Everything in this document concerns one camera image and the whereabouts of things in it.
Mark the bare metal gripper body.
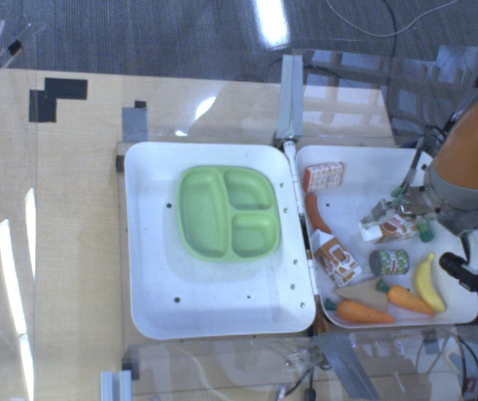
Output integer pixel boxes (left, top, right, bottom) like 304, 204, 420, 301
395, 186, 439, 218

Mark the white plastic tray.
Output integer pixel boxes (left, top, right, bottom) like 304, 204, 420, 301
295, 145, 478, 330
124, 141, 318, 341

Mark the white carton with orange print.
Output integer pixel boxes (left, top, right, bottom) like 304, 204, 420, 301
358, 214, 419, 244

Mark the small green toy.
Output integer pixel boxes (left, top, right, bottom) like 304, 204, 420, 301
415, 219, 435, 243

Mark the green labelled can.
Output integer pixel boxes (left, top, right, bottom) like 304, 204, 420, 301
368, 248, 410, 277

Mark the red sausage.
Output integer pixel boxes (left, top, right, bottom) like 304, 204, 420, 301
304, 192, 333, 236

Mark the large orange and white carton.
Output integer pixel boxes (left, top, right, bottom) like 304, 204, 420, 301
309, 229, 364, 288

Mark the small orange patterned carton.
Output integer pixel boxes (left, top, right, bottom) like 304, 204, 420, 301
303, 161, 345, 194

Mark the beige bread wedge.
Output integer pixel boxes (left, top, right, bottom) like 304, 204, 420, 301
334, 277, 389, 313

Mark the yellow banana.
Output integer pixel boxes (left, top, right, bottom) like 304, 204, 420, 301
413, 251, 447, 313

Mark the orange carrot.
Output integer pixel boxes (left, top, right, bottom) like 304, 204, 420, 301
374, 279, 436, 317
323, 297, 396, 325

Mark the green divided plate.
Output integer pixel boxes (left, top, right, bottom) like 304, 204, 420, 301
175, 165, 282, 263

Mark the black cylinder on white bracket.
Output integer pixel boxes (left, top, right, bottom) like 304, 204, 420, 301
438, 228, 478, 292

